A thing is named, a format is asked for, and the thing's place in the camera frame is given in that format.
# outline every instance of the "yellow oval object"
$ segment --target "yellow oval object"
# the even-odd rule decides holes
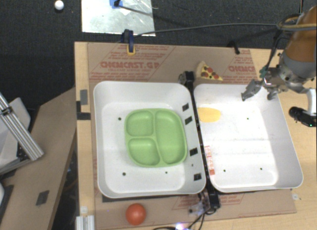
[[[204,123],[212,123],[219,120],[221,112],[213,108],[197,108],[199,120]]]

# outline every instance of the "cardboard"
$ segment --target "cardboard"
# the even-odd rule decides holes
[[[138,226],[137,229],[141,229],[143,226],[148,227],[142,229],[152,229],[155,225],[192,222],[195,220],[195,216],[189,215],[188,207],[196,204],[198,197],[196,195],[190,195],[103,202],[105,199],[103,199],[99,192],[96,174],[96,138],[92,98],[95,85],[102,80],[176,83],[178,76],[182,72],[186,70],[195,71],[200,61],[206,62],[217,74],[222,76],[224,79],[223,83],[246,84],[251,78],[257,77],[256,71],[259,71],[259,69],[266,64],[269,55],[269,50],[241,49],[241,55],[236,55],[234,50],[230,48],[193,46],[136,45],[136,50],[137,53],[135,56],[128,56],[126,54],[126,45],[123,44],[75,44],[75,53],[77,53],[75,60],[77,101],[81,100],[80,91],[85,90],[88,94],[89,101],[82,107],[85,107],[85,110],[91,114],[91,120],[79,121],[81,124],[85,122],[86,128],[90,126],[91,130],[86,131],[78,127],[78,133],[81,133],[81,136],[84,137],[83,134],[87,132],[92,140],[91,144],[89,144],[89,141],[85,142],[85,152],[89,152],[89,155],[78,156],[82,159],[85,158],[85,164],[89,167],[89,173],[91,173],[91,171],[94,173],[93,177],[91,177],[86,171],[79,172],[79,185],[81,189],[85,191],[85,195],[80,198],[79,202],[81,207],[87,207],[87,211],[92,212],[91,214],[88,213],[89,215],[95,215],[97,230],[132,227],[128,224],[124,215],[126,208],[135,202],[143,204],[147,210],[146,220]],[[200,83],[220,82],[197,79],[195,85]],[[307,131],[306,129],[308,128],[300,124],[295,124],[287,114],[290,104],[292,106],[295,105],[306,108],[305,96],[298,96],[295,93],[288,92],[281,95],[280,99],[283,111],[286,113],[288,125],[291,126],[290,132],[296,149],[298,149],[298,147],[301,148],[301,143],[306,143],[309,144],[310,150],[314,150],[316,140],[312,140],[311,138],[316,138],[316,130],[310,129]],[[303,136],[303,133],[309,134],[308,137]],[[316,180],[316,176],[313,177],[311,175],[311,172],[313,172],[312,163],[316,162],[316,156],[314,155],[309,154],[309,166],[305,166],[307,155],[305,155],[306,158],[303,159],[299,154],[300,162],[304,162],[304,166],[302,165],[304,179],[306,178],[305,174],[307,174],[306,169],[308,169],[308,178]],[[93,191],[91,190],[91,186],[87,187],[87,183],[90,185],[91,182],[94,183]],[[311,184],[305,184],[304,181],[303,186],[298,190],[309,190],[310,186]],[[315,182],[309,194],[316,191],[317,185]],[[220,226],[220,223],[213,220],[249,218],[296,212],[292,193],[288,189],[224,194],[220,196],[220,200],[221,208],[217,213],[205,218],[206,221],[211,221],[210,223],[205,223],[207,226]],[[81,215],[87,215],[87,211],[84,211]],[[281,216],[281,219],[281,224],[287,224],[289,221],[287,216]],[[298,220],[304,225],[316,222],[313,217],[310,218],[308,223],[300,219]],[[221,225],[223,226],[221,229],[226,229],[224,226],[229,228],[233,226],[233,223],[232,221],[221,221]]]
[[[45,154],[2,181],[13,190],[0,230],[52,228],[75,145],[75,110],[75,89],[40,107],[31,135]]]

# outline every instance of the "white hinge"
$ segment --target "white hinge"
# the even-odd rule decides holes
[[[95,230],[95,219],[93,215],[76,217],[76,230]]]

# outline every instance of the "pizza slice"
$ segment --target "pizza slice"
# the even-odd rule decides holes
[[[196,78],[203,78],[207,80],[216,80],[223,81],[222,77],[220,77],[211,67],[209,67],[204,61],[201,61],[198,64],[196,70]]]

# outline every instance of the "red ball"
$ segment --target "red ball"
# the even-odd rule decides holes
[[[125,218],[133,226],[141,224],[146,215],[147,213],[141,204],[131,204],[125,211]]]

